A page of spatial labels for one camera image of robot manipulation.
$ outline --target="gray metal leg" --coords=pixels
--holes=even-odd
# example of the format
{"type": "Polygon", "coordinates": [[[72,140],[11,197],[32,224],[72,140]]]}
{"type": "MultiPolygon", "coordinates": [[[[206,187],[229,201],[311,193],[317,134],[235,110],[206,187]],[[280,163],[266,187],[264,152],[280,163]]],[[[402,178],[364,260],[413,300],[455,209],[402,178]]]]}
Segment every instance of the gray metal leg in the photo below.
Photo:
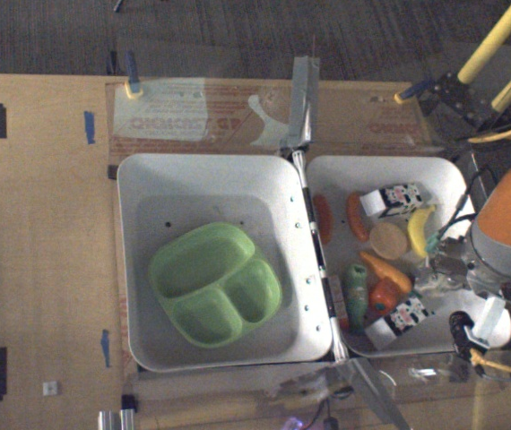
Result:
{"type": "Polygon", "coordinates": [[[381,422],[393,424],[399,430],[412,430],[381,383],[380,375],[366,358],[352,358],[335,368],[367,402],[381,422]]]}

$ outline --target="wooden surface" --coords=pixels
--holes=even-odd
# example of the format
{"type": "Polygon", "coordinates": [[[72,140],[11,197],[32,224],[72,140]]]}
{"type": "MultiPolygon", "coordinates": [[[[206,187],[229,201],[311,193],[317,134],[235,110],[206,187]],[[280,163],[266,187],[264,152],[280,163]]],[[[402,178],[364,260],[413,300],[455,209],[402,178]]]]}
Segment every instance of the wooden surface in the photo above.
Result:
{"type": "MultiPolygon", "coordinates": [[[[116,80],[0,75],[8,120],[8,139],[0,140],[0,347],[8,348],[0,428],[95,429],[100,410],[120,408],[116,184],[106,172],[105,98],[106,83],[116,80]],[[92,145],[84,111],[95,117],[92,145]],[[102,330],[110,333],[111,367],[102,330]],[[47,381],[59,381],[58,396],[42,396],[47,381]]],[[[433,400],[423,393],[401,411],[416,428],[511,428],[511,387],[446,390],[433,400]]],[[[268,397],[250,393],[160,395],[161,388],[157,400],[143,401],[141,428],[279,429],[286,417],[309,419],[316,408],[297,400],[270,408],[268,397]]],[[[337,402],[333,414],[341,428],[391,428],[360,398],[337,402]]]]}

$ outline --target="dark floor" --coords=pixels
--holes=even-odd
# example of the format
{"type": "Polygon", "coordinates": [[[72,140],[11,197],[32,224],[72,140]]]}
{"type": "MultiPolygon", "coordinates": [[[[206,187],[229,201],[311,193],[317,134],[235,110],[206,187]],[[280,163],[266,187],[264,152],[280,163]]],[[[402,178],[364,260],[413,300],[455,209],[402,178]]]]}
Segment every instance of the dark floor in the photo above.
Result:
{"type": "MultiPolygon", "coordinates": [[[[460,68],[511,4],[125,0],[113,13],[116,2],[0,0],[0,73],[106,74],[110,51],[132,49],[144,76],[290,78],[293,57],[313,54],[322,80],[419,82],[460,68]]],[[[476,87],[490,98],[510,79],[511,36],[476,87]]],[[[474,131],[452,113],[436,114],[439,137],[474,131]]],[[[511,108],[504,118],[511,122],[511,108]]],[[[477,160],[500,178],[511,142],[482,149],[477,160]]]]}

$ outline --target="banana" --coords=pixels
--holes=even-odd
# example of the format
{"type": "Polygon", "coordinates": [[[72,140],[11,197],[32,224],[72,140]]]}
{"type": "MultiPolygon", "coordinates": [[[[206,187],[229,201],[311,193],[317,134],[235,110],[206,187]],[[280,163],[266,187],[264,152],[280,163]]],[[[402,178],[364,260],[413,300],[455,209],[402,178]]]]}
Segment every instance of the banana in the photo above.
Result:
{"type": "Polygon", "coordinates": [[[427,239],[425,238],[425,224],[429,215],[436,209],[435,205],[430,205],[426,209],[417,209],[409,218],[407,223],[407,235],[411,241],[411,249],[421,258],[427,256],[425,246],[427,239]]]}

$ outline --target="green divided plate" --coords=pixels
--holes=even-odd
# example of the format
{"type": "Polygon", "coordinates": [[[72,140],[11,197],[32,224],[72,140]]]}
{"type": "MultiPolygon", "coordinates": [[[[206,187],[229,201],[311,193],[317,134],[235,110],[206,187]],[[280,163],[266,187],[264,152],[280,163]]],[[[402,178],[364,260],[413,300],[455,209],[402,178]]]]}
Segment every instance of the green divided plate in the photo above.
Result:
{"type": "Polygon", "coordinates": [[[210,223],[163,246],[148,278],[169,319],[192,344],[219,348],[275,315],[281,284],[246,233],[210,223]]]}

